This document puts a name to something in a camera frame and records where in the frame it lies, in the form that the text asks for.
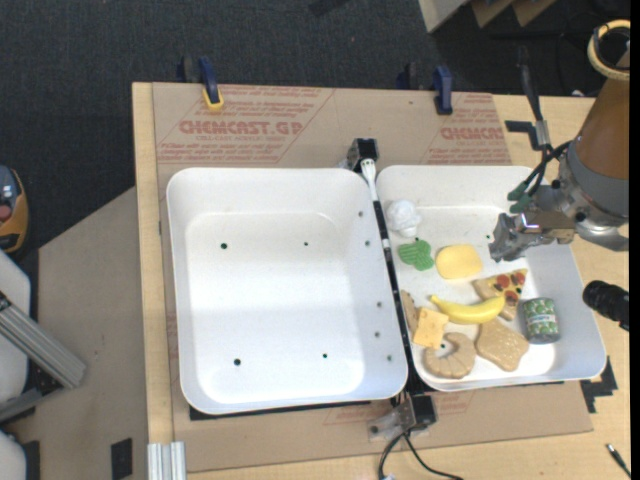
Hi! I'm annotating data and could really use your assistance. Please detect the white plastic tray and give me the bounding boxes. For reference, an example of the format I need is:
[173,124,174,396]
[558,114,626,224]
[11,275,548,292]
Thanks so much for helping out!
[374,163,608,394]
[165,166,409,416]

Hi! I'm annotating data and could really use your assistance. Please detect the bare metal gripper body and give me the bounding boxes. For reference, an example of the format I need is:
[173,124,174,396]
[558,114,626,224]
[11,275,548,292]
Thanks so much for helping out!
[519,182,631,253]

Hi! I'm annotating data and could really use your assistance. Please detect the beige toy croissant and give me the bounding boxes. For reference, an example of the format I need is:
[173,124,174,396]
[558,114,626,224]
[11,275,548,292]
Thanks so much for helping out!
[424,331,478,381]

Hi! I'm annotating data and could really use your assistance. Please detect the brown cardboard board red print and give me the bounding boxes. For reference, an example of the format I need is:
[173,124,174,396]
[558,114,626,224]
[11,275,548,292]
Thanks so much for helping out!
[151,81,595,473]

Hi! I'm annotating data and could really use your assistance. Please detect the brown biscuit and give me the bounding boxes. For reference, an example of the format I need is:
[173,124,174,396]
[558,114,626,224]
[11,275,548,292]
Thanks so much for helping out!
[399,288,421,335]

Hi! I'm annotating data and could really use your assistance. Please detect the white lumpy toy cauliflower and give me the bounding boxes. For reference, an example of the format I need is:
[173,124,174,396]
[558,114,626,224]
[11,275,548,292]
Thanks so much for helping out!
[385,198,423,239]

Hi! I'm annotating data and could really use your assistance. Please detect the yellow banana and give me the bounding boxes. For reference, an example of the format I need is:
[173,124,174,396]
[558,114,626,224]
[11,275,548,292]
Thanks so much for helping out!
[429,293,507,326]

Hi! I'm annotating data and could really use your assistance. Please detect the thin black and white rod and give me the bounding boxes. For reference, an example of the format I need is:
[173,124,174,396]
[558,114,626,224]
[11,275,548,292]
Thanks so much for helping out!
[360,158,417,395]

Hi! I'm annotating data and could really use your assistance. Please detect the black cylinder on white bracket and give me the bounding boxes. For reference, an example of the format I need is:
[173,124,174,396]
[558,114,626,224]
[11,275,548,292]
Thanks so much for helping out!
[581,279,631,333]

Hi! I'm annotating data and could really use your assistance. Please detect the yellow cheese wedge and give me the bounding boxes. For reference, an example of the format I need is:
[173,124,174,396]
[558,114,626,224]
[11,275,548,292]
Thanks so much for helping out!
[412,306,450,350]

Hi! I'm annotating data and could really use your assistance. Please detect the beige toast slice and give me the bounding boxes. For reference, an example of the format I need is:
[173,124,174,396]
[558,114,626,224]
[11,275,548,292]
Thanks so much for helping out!
[474,319,531,373]

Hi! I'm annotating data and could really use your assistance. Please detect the green toy lettuce leaf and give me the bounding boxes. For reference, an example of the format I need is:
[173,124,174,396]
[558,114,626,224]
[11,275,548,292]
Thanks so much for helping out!
[397,238,436,272]

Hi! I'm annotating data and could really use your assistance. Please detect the yellow round toy bread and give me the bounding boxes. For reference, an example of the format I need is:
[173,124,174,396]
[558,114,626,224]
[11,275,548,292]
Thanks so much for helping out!
[434,243,485,281]

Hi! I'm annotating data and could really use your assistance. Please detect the green small can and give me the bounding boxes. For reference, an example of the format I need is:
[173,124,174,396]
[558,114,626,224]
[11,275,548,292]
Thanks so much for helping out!
[520,296,561,345]

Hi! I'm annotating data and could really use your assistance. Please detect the toy pizza slice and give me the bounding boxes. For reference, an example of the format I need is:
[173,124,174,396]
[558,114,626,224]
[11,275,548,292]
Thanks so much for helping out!
[471,267,529,322]

